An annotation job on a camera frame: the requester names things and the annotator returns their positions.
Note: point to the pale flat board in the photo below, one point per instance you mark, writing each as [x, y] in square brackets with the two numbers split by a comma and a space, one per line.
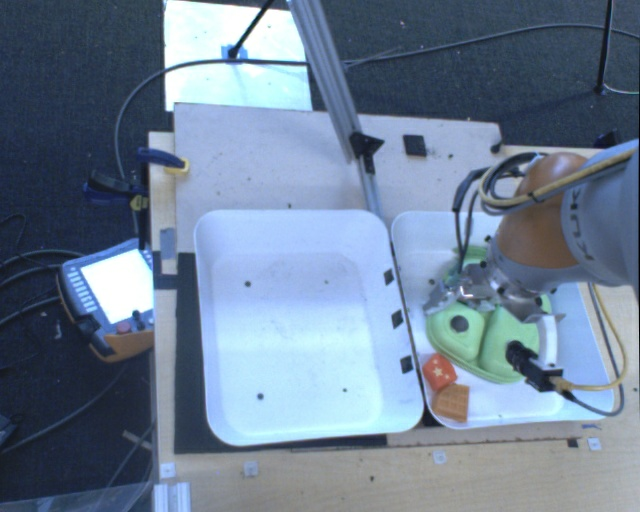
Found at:
[280, 160]

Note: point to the black cylinder on white bracket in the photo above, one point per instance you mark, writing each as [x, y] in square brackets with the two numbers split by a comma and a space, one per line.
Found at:
[530, 367]

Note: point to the green divided plate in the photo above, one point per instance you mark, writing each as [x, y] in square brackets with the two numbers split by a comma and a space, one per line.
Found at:
[500, 345]

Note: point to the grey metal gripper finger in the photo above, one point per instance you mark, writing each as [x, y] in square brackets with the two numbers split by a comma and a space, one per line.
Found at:
[477, 302]
[441, 299]

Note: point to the orange waffle biscuit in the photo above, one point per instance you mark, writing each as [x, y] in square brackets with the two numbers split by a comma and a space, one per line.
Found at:
[452, 404]

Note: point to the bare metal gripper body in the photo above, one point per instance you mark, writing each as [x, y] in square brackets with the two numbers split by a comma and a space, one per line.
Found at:
[492, 286]

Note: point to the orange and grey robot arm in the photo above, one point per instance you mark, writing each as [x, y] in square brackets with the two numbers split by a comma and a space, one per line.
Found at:
[590, 225]

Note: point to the black square block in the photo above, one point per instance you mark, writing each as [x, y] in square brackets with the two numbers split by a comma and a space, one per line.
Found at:
[415, 145]

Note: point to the dark grey round disc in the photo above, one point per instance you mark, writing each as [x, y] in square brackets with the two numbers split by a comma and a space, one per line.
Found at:
[459, 325]

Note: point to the white plastic tray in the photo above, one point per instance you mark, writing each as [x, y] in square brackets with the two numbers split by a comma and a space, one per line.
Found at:
[570, 350]
[300, 330]

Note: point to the red cube with yellow stars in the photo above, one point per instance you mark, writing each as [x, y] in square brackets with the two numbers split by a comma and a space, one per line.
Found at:
[440, 372]

